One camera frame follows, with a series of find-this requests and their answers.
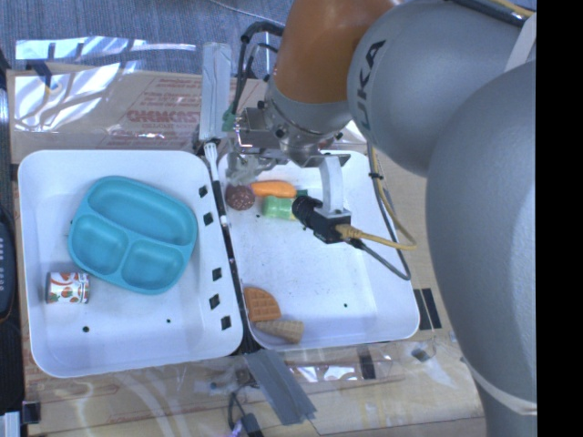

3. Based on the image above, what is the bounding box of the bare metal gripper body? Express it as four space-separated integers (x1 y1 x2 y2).
237 106 347 167

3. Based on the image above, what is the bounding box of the orange carrot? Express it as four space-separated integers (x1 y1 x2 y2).
250 179 310 200

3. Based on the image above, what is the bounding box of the brown round biscuit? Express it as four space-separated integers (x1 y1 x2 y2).
224 183 257 212

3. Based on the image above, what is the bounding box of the green toy vegetable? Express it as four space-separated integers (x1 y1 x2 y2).
261 194 298 222

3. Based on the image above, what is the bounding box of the brown cardboard board, red print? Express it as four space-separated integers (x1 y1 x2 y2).
6 68 485 437

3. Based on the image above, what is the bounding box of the blue divided plate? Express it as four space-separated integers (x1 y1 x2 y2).
66 175 199 297

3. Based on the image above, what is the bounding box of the white plastic tray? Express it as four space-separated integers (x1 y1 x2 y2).
217 148 421 352
16 148 244 379

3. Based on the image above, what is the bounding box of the orange waffle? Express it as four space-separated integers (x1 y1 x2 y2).
242 286 282 323

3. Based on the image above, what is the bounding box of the tan ice cream cone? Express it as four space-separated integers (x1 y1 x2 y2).
254 319 305 346

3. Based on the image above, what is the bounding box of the white can with orange print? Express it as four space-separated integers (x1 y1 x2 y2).
44 270 91 306

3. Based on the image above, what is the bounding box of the black cylinder on white bracket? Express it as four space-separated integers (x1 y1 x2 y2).
291 151 353 246

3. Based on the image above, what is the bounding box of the black block with thin wires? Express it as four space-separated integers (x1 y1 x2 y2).
240 412 265 437

